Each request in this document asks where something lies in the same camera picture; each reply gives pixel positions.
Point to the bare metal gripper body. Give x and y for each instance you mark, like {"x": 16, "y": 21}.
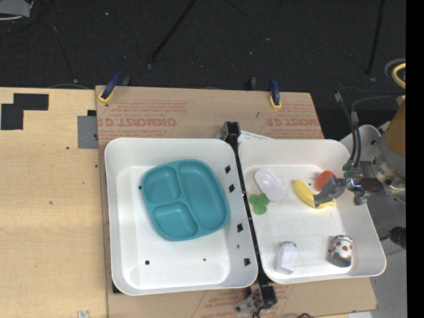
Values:
{"x": 371, "y": 184}

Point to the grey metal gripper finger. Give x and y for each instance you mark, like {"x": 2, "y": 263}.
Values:
{"x": 331, "y": 188}

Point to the yellow banana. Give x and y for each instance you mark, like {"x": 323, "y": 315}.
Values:
{"x": 304, "y": 192}

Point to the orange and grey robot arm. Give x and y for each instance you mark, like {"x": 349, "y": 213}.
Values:
{"x": 396, "y": 134}

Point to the orange round toy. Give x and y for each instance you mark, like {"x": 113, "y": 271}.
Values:
{"x": 323, "y": 178}

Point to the white plastic tray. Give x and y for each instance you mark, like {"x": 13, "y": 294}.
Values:
{"x": 172, "y": 263}
{"x": 308, "y": 230}

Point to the white can with strawberry print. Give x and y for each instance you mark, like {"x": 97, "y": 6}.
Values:
{"x": 342, "y": 248}

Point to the white toy fried egg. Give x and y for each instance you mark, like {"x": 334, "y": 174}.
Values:
{"x": 270, "y": 184}

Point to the green toy leaf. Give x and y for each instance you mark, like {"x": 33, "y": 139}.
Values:
{"x": 258, "y": 204}

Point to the thin black rod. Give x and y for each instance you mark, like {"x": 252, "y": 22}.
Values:
{"x": 247, "y": 207}

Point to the white paper label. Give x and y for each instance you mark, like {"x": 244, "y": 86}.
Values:
{"x": 255, "y": 136}

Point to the blue divided plate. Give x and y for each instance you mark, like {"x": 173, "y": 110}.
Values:
{"x": 198, "y": 190}

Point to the brown cardboard board red print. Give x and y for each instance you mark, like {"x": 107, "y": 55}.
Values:
{"x": 198, "y": 118}

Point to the black cylinder on white bracket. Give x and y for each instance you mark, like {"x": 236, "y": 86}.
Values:
{"x": 368, "y": 137}

